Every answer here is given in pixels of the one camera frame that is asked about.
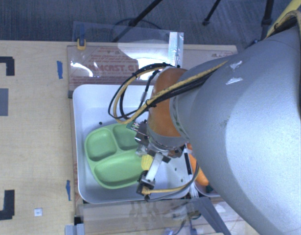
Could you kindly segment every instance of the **black pole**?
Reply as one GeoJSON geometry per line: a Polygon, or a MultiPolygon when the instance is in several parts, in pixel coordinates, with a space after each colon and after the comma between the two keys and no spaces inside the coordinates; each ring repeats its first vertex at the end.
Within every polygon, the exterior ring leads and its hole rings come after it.
{"type": "Polygon", "coordinates": [[[155,8],[162,0],[154,0],[146,9],[143,10],[136,18],[129,21],[127,28],[125,28],[112,42],[119,41],[132,27],[135,27],[153,8],[155,8]]]}
{"type": "Polygon", "coordinates": [[[261,27],[262,27],[261,38],[260,38],[261,40],[263,40],[267,36],[269,26],[272,24],[271,14],[273,9],[273,4],[274,4],[274,0],[267,0],[264,16],[261,21],[261,27]]]}
{"type": "Polygon", "coordinates": [[[209,12],[209,14],[207,15],[207,17],[206,17],[206,18],[204,19],[204,21],[203,21],[203,25],[204,25],[204,26],[206,26],[206,25],[208,25],[208,24],[210,23],[209,20],[210,20],[211,16],[213,15],[215,9],[216,9],[217,6],[219,5],[220,1],[221,1],[221,0],[216,0],[216,1],[215,1],[213,7],[211,8],[211,10],[210,10],[210,12],[209,12]]]}

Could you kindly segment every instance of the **black corner marker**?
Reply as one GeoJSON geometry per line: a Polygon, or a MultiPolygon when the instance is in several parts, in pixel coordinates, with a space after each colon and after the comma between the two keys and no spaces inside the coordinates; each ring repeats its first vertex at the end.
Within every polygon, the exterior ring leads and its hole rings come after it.
{"type": "Polygon", "coordinates": [[[3,210],[0,211],[0,220],[12,219],[14,216],[14,190],[4,191],[3,210]]]}
{"type": "Polygon", "coordinates": [[[5,63],[7,76],[15,75],[13,57],[0,57],[0,63],[5,63]]]}

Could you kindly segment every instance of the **table surface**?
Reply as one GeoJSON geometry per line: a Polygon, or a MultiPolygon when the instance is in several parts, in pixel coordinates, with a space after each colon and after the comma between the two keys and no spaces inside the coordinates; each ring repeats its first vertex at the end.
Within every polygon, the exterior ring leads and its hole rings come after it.
{"type": "MultiPolygon", "coordinates": [[[[0,89],[8,89],[8,116],[0,116],[0,210],[4,191],[15,190],[15,215],[0,221],[0,235],[64,234],[65,225],[73,223],[69,45],[75,43],[0,41],[0,56],[15,59],[14,76],[6,76],[0,64],[0,89]],[[34,215],[36,208],[43,209],[42,216],[34,215]]],[[[183,64],[191,68],[236,52],[235,46],[184,45],[183,64]]]]}

